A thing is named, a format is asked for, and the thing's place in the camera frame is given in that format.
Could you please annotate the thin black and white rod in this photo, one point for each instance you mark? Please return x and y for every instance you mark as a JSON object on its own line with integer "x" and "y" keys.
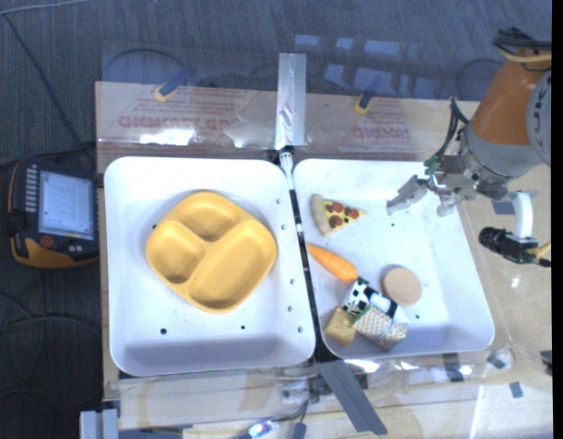
{"x": 298, "y": 217}

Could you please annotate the white plastic tray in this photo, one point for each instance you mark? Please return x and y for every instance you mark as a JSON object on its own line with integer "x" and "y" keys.
{"x": 135, "y": 291}
{"x": 428, "y": 245}

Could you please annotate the toy pizza slice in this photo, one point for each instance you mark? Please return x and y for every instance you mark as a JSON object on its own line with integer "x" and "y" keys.
{"x": 334, "y": 213}

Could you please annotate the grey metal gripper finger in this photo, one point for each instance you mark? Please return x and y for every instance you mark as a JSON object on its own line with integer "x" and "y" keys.
{"x": 407, "y": 195}
{"x": 448, "y": 204}

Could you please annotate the yellow cracker block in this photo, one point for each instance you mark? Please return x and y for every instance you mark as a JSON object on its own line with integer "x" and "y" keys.
{"x": 340, "y": 327}

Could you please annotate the tan patterned carton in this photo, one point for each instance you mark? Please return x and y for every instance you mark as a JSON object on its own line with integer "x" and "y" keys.
{"x": 382, "y": 329}

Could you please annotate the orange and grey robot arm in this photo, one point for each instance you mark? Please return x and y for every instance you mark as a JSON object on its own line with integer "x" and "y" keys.
{"x": 503, "y": 108}

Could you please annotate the black cylinder on white bracket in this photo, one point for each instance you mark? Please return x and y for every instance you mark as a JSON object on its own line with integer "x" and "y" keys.
{"x": 507, "y": 244}

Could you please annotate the brown cardboard board red print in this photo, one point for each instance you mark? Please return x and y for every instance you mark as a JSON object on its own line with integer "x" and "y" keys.
{"x": 208, "y": 117}

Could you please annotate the black and white cow carton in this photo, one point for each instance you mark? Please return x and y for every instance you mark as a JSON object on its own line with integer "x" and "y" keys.
{"x": 360, "y": 296}

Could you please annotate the orange carrot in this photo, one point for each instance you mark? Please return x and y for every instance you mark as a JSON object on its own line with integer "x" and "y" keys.
{"x": 334, "y": 263}

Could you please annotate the round tan biscuit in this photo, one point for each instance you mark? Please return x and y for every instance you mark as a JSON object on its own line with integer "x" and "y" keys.
{"x": 402, "y": 286}

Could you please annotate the yellow divided plate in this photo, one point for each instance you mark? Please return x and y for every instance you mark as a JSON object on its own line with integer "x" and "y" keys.
{"x": 226, "y": 263}

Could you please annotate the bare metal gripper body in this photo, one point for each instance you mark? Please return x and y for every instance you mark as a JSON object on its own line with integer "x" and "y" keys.
{"x": 459, "y": 178}

